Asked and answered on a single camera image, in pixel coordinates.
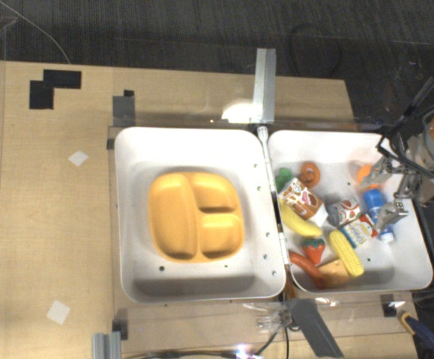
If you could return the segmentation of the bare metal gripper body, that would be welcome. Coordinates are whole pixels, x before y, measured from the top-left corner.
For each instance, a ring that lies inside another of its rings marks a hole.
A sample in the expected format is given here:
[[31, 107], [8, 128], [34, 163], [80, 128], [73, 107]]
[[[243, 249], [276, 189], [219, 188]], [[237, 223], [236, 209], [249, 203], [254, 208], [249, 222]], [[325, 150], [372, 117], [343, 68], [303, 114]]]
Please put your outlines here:
[[424, 204], [434, 202], [434, 140], [430, 135], [412, 136], [404, 156], [416, 167], [405, 167], [398, 195]]

